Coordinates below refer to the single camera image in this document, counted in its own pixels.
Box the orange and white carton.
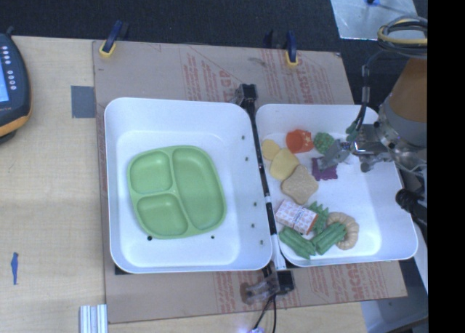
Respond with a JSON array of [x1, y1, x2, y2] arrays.
[[275, 199, 319, 236]]

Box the small yellow round chip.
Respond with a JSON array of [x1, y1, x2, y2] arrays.
[[261, 138, 281, 161]]

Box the brown cardboard board red print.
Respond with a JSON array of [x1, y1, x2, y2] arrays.
[[92, 40, 408, 324]]

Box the black block with thin wires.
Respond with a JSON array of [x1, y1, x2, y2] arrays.
[[239, 268, 296, 304], [234, 83, 258, 108]]

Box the tan curved croissant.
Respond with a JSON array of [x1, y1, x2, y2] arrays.
[[325, 211, 360, 251]]

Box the thin black and white rod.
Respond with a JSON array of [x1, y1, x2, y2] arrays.
[[247, 103, 288, 271]]

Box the black cylinder on white bracket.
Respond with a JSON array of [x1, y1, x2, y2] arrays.
[[395, 162, 428, 228]]

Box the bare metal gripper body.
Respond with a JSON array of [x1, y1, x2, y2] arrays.
[[350, 121, 404, 164]]

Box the tan bread slice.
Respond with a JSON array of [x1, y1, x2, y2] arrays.
[[280, 164, 320, 206]]

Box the purple grapes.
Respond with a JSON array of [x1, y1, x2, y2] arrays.
[[311, 156, 339, 182]]

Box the green broccoli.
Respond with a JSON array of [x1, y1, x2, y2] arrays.
[[312, 132, 336, 156]]

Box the red can with yellow star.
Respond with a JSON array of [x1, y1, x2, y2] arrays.
[[285, 129, 315, 154]]

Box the green divided plate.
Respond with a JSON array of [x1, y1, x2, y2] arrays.
[[126, 145, 228, 241]]

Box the white plastic tray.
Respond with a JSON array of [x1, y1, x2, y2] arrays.
[[104, 97, 273, 275], [255, 103, 419, 268]]

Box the large yellow round chip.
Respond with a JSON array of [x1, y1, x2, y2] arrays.
[[270, 148, 301, 181]]

